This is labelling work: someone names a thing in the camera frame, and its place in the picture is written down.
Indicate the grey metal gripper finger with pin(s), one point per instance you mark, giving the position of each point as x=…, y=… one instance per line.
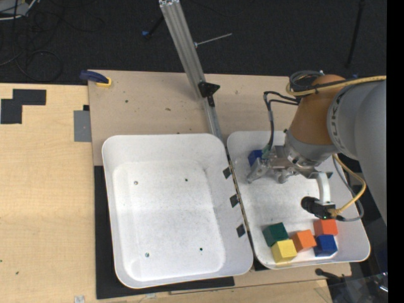
x=283, y=176
x=256, y=173

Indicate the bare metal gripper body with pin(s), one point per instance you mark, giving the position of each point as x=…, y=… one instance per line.
x=281, y=161

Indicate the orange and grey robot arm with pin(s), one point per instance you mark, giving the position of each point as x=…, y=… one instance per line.
x=356, y=118

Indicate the blue cube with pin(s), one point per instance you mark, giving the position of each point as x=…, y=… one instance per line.
x=326, y=245
x=253, y=157

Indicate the white plastic tray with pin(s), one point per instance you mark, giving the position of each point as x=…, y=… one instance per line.
x=277, y=207
x=170, y=213

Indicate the green cube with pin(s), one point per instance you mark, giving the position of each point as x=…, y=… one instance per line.
x=274, y=233

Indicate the red-orange cube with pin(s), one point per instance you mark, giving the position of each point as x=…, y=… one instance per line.
x=326, y=227

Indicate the orange cube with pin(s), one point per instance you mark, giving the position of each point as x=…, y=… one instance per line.
x=303, y=240

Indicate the yellow cube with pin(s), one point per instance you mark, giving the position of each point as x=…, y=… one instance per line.
x=284, y=250

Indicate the pale wood board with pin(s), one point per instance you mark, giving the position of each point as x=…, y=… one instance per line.
x=148, y=106

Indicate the black cylinder on white bracket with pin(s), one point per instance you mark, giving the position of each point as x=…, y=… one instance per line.
x=323, y=188

